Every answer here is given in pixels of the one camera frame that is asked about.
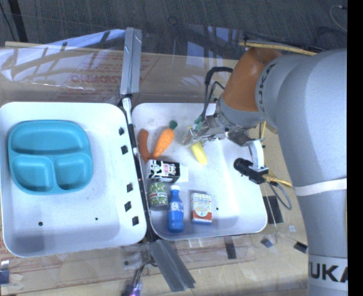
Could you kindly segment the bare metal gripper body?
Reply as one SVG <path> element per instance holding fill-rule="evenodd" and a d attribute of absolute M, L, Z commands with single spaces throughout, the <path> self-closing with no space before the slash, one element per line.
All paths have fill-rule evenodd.
<path fill-rule="evenodd" d="M 207 115 L 204 119 L 203 128 L 207 134 L 214 134 L 215 139 L 228 139 L 240 147 L 245 147 L 253 138 L 249 135 L 248 130 L 230 123 L 222 114 L 215 113 Z"/>

